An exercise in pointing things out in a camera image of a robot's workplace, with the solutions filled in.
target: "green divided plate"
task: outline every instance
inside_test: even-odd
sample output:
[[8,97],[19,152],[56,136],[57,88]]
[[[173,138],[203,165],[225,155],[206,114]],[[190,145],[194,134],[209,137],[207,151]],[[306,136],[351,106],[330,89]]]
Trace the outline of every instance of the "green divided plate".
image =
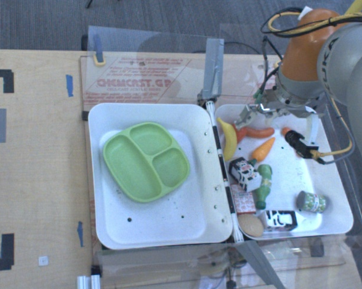
[[137,202],[150,202],[180,186],[189,161],[174,137],[160,124],[140,123],[112,136],[103,158],[120,188]]

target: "white tray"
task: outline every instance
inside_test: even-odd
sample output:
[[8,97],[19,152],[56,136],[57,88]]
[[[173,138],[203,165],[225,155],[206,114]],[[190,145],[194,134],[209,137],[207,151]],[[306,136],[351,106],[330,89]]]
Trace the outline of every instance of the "white tray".
[[[223,105],[216,109],[216,118],[233,123],[238,119],[243,105]],[[261,114],[254,121],[255,128],[266,128],[267,121]],[[275,128],[276,138],[272,150],[264,161],[259,164],[269,164],[272,167],[272,188],[266,198],[266,210],[294,210],[299,218],[305,220],[293,231],[264,232],[261,237],[250,237],[254,240],[272,240],[278,238],[309,237],[314,235],[344,234],[353,225],[353,216],[349,206],[339,172],[335,164],[321,165],[314,160],[305,160],[294,152],[293,148],[281,135],[281,129],[288,126],[295,131],[305,134],[307,122],[294,115],[278,117],[273,120],[271,127]],[[218,132],[222,148],[225,139],[218,123]],[[239,144],[234,157],[244,157],[250,160],[252,151],[266,139],[245,137]],[[319,150],[328,152],[330,146],[320,122],[316,143]],[[296,197],[301,190],[325,195],[329,202],[322,214],[299,211],[296,207]]]
[[[129,199],[103,160],[104,143],[138,123],[169,130],[188,157],[187,180],[149,203]],[[196,243],[229,238],[233,223],[208,113],[185,104],[99,104],[88,117],[93,165],[96,231],[110,249]]]

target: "yellow cable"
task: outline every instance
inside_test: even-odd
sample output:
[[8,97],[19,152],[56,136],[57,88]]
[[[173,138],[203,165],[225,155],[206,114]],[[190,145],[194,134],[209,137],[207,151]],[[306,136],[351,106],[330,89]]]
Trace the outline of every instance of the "yellow cable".
[[[344,126],[349,130],[347,124],[345,123],[345,120],[344,118],[341,116],[340,114],[340,111],[339,109],[337,108],[337,105],[334,101],[333,98],[331,98],[331,102],[332,102],[332,105],[334,107],[334,109],[336,110],[336,113],[337,115],[340,117],[340,120],[342,121],[342,123],[344,124]],[[348,134],[348,139],[349,139],[349,144],[348,144],[348,147],[344,148],[344,149],[341,149],[341,150],[337,150],[337,151],[332,151],[332,152],[319,152],[317,150],[311,150],[311,154],[313,155],[313,158],[314,159],[318,159],[319,157],[325,157],[325,156],[329,156],[329,155],[337,155],[337,154],[342,154],[342,153],[345,153],[345,152],[348,152],[352,149],[353,147],[353,144],[352,144],[352,139],[351,137],[349,136]]]
[[313,31],[317,28],[321,28],[323,26],[329,25],[330,23],[337,23],[338,21],[343,20],[343,19],[353,19],[353,18],[362,17],[362,13],[344,14],[344,15],[340,15],[340,16],[336,16],[336,17],[331,17],[329,19],[325,19],[320,22],[314,22],[311,25],[309,24],[309,25],[306,25],[303,27],[297,27],[295,29],[292,29],[292,30],[286,31],[286,32],[281,32],[281,30],[278,30],[272,26],[273,21],[281,16],[289,16],[289,15],[297,16],[298,14],[299,13],[297,13],[297,12],[284,12],[284,13],[280,13],[280,14],[276,14],[276,15],[272,16],[271,19],[268,21],[269,30],[273,33],[280,33],[281,35],[289,36],[289,35],[292,35],[292,34],[294,35],[297,33],[309,33],[310,31]]
[[361,12],[361,10],[362,10],[362,0],[355,0],[354,3],[351,4],[349,9],[345,13],[352,14],[352,13]]

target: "cookie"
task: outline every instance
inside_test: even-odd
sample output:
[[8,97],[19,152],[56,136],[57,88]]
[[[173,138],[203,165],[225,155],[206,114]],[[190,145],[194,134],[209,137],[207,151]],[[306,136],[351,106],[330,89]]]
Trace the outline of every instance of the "cookie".
[[253,214],[238,215],[241,230],[252,237],[260,237],[264,232],[261,220]]

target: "clear plastic panel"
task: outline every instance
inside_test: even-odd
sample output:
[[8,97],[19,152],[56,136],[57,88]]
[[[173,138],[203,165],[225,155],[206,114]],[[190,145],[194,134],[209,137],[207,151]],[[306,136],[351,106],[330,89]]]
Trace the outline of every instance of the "clear plastic panel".
[[81,60],[84,111],[102,102],[196,104],[208,39],[91,26]]
[[[265,241],[259,248],[285,288],[307,288],[309,279],[315,288],[362,288],[344,235]],[[234,288],[227,287],[231,281],[236,288],[266,285],[265,276],[254,269],[257,263],[234,243],[102,250],[97,256],[102,288]],[[342,280],[342,273],[348,278]]]

